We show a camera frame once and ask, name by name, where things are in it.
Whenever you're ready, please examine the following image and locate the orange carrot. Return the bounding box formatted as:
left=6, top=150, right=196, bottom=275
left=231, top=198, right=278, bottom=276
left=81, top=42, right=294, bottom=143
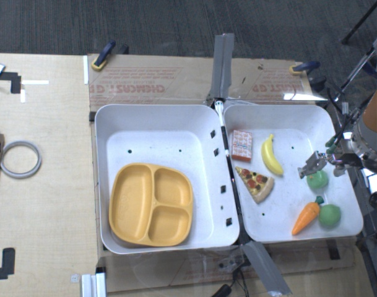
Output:
left=291, top=196, right=325, bottom=236

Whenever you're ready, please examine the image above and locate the white plastic tray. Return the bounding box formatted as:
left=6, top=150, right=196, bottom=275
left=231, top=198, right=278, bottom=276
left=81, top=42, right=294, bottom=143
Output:
left=222, top=103, right=365, bottom=244
left=94, top=103, right=241, bottom=255

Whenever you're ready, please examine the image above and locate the orange and white carton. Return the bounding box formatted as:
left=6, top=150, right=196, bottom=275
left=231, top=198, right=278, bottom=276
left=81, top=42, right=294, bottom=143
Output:
left=231, top=129, right=253, bottom=163

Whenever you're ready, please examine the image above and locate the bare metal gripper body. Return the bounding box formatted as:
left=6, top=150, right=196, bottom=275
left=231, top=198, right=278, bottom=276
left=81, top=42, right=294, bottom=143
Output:
left=338, top=134, right=377, bottom=170

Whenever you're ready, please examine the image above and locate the green round fruit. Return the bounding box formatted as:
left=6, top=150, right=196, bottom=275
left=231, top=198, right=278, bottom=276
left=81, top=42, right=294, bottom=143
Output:
left=306, top=169, right=329, bottom=191
left=318, top=204, right=342, bottom=228

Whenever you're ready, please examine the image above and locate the brown cardboard board red print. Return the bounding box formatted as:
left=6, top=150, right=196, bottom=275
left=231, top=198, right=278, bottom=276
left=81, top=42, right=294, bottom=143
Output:
left=87, top=53, right=367, bottom=293

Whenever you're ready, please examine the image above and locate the thin black and white rod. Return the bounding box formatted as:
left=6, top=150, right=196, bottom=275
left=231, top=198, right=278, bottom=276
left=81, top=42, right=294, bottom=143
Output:
left=214, top=98, right=246, bottom=244

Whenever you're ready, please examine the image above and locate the yellow banana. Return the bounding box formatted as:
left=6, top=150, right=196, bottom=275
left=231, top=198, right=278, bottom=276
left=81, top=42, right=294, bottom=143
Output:
left=261, top=134, right=285, bottom=176

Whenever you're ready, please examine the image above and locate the grey tape roll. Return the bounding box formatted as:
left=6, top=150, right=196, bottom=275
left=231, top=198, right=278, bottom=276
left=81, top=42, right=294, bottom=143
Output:
left=0, top=140, right=43, bottom=179

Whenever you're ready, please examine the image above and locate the yellow divided plate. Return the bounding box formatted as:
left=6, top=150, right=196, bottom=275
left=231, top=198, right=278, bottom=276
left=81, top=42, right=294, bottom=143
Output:
left=108, top=162, right=194, bottom=248

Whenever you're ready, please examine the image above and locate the pizza slice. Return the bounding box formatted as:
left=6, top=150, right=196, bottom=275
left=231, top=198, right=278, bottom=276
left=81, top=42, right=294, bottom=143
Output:
left=235, top=166, right=275, bottom=204

